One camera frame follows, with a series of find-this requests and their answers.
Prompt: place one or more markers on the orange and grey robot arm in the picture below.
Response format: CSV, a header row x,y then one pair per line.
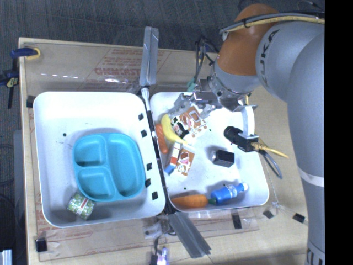
x,y
300,65

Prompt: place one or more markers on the orange sausage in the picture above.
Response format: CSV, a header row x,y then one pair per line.
x,y
161,138

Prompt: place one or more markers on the brown cardboard board red print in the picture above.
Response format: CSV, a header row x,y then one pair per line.
x,y
82,65

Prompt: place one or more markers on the blue bottle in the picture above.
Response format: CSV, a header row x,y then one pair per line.
x,y
224,194

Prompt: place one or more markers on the black and white carton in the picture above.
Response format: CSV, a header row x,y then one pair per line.
x,y
179,127

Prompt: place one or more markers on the white plastic tray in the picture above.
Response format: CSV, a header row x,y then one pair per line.
x,y
242,172
55,148

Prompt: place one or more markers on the orange carrot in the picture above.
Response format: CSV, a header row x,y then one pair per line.
x,y
190,201

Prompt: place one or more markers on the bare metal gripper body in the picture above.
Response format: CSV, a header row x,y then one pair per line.
x,y
209,95

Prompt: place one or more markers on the green patterned can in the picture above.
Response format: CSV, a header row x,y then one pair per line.
x,y
81,206

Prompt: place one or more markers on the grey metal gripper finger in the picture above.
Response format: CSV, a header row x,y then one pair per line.
x,y
208,110
182,102

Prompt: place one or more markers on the black box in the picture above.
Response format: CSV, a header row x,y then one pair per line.
x,y
224,158

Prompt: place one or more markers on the black cylinder on white bracket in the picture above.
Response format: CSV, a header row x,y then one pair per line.
x,y
245,142

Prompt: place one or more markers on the blue cube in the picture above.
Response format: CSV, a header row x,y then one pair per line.
x,y
169,169

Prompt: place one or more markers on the red and white carton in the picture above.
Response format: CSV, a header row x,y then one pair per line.
x,y
175,153

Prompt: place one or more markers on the brown and white carton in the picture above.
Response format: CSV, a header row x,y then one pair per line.
x,y
194,121
185,160

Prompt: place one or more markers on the yellow banana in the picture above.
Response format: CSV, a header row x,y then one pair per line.
x,y
168,132

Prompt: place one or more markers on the blue divided plate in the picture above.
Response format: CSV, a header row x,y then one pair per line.
x,y
110,167

